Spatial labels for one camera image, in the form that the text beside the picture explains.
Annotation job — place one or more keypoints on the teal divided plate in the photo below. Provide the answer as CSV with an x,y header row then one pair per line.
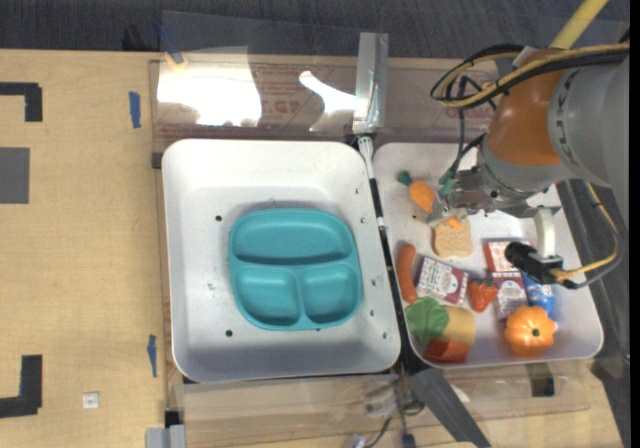
x,y
295,266

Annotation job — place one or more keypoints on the black cylinder on white bracket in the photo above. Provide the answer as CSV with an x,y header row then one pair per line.
x,y
530,258

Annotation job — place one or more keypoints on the tan toy bread slice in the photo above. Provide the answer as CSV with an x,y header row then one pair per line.
x,y
452,241

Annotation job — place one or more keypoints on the orange toy carrot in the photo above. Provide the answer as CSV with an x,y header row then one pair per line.
x,y
421,195

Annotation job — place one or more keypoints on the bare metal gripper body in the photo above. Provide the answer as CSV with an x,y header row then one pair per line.
x,y
472,191

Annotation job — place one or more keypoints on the red toy strawberry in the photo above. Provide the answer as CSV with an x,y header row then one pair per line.
x,y
482,293

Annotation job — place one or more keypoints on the orange toy sausage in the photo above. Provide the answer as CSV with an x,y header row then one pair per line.
x,y
407,271

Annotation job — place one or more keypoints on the green toy lettuce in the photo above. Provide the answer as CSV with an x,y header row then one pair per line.
x,y
425,320

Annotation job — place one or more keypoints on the red-orange toy block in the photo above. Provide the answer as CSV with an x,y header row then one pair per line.
x,y
445,352

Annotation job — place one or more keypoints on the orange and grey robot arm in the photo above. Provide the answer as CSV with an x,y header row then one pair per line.
x,y
545,121

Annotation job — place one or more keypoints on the yellow toy cheese block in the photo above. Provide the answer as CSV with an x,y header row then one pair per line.
x,y
461,326

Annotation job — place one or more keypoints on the blue and white packet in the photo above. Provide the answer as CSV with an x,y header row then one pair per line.
x,y
542,297

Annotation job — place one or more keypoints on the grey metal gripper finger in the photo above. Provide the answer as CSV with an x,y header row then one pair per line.
x,y
439,213
460,213

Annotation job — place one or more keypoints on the white plastic tray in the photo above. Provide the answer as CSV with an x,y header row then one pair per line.
x,y
575,326
200,236

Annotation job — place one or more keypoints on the orange toy pumpkin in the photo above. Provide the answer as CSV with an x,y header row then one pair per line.
x,y
527,333

